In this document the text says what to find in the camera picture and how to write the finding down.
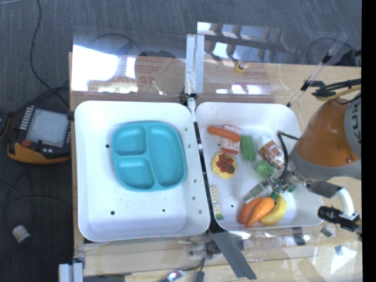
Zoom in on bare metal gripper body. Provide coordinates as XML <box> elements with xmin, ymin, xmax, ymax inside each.
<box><xmin>266</xmin><ymin>169</ymin><xmax>310</xmax><ymax>193</ymax></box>

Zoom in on black cylinder on white bracket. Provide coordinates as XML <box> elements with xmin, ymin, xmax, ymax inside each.
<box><xmin>305</xmin><ymin>180</ymin><xmax>362</xmax><ymax>232</ymax></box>

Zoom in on red and white carton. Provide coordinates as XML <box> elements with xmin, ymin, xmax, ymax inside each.
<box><xmin>220</xmin><ymin>124</ymin><xmax>242</xmax><ymax>155</ymax></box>

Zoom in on brown and white carton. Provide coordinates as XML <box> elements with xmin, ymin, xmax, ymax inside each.
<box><xmin>257</xmin><ymin>140</ymin><xmax>286</xmax><ymax>170</ymax></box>

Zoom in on blue divided plate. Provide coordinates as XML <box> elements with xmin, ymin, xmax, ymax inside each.
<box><xmin>110</xmin><ymin>120</ymin><xmax>188</xmax><ymax>192</ymax></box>

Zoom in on small grey can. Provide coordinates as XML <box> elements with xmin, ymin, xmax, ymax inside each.
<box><xmin>11</xmin><ymin>224</ymin><xmax>32</xmax><ymax>244</ymax></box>

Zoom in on orange carrot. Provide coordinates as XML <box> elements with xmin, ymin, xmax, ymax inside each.
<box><xmin>237</xmin><ymin>196</ymin><xmax>261</xmax><ymax>225</ymax></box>
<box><xmin>246</xmin><ymin>196</ymin><xmax>276</xmax><ymax>228</ymax></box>

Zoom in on green bean pods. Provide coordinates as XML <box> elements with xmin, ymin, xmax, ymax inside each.
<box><xmin>240</xmin><ymin>135</ymin><xmax>257</xmax><ymax>162</ymax></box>

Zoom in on yellow banana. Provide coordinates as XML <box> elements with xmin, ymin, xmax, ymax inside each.
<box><xmin>259</xmin><ymin>192</ymin><xmax>288</xmax><ymax>226</ymax></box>

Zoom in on white plastic tray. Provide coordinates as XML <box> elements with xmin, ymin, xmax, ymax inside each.
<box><xmin>195</xmin><ymin>101</ymin><xmax>324</xmax><ymax>231</ymax></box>
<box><xmin>73</xmin><ymin>100</ymin><xmax>212</xmax><ymax>243</ymax></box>

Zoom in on yellow spaghetti with meatballs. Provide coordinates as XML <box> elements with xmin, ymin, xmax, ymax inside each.
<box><xmin>210</xmin><ymin>151</ymin><xmax>238</xmax><ymax>180</ymax></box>

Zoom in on brown cardboard board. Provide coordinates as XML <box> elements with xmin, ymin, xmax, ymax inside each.
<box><xmin>69</xmin><ymin>51</ymin><xmax>362</xmax><ymax>277</ymax></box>

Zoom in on orange sausage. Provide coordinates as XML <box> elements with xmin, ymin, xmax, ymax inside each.
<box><xmin>207</xmin><ymin>125</ymin><xmax>241</xmax><ymax>143</ymax></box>

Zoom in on green cube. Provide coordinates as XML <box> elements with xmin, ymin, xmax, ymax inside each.
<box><xmin>254</xmin><ymin>159</ymin><xmax>276</xmax><ymax>179</ymax></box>

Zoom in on white and green packet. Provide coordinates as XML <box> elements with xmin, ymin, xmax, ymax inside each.
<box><xmin>209</xmin><ymin>184</ymin><xmax>225</xmax><ymax>221</ymax></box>

